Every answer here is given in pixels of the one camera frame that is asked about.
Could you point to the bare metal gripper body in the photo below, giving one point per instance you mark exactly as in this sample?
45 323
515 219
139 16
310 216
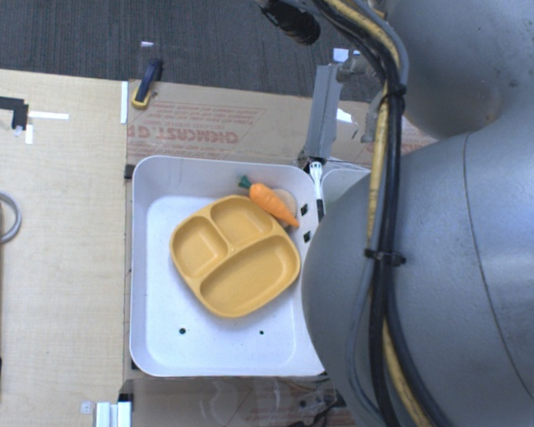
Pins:
351 68

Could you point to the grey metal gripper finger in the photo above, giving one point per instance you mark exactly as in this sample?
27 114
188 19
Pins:
371 119

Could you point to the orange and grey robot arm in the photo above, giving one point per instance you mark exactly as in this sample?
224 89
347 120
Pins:
450 266

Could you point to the thin black and white rod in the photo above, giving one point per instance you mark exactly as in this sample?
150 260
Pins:
317 177

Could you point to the beige round biscuit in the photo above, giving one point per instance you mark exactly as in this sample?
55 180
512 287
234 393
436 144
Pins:
289 201

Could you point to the orange carrot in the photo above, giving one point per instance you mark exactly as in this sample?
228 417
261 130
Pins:
270 202

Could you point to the brown cardboard board red print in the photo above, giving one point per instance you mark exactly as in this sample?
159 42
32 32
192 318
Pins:
195 130

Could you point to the yellow divided plate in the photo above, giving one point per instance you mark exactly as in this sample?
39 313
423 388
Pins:
244 275

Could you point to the white plastic tray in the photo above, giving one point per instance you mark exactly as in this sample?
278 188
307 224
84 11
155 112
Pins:
166 292

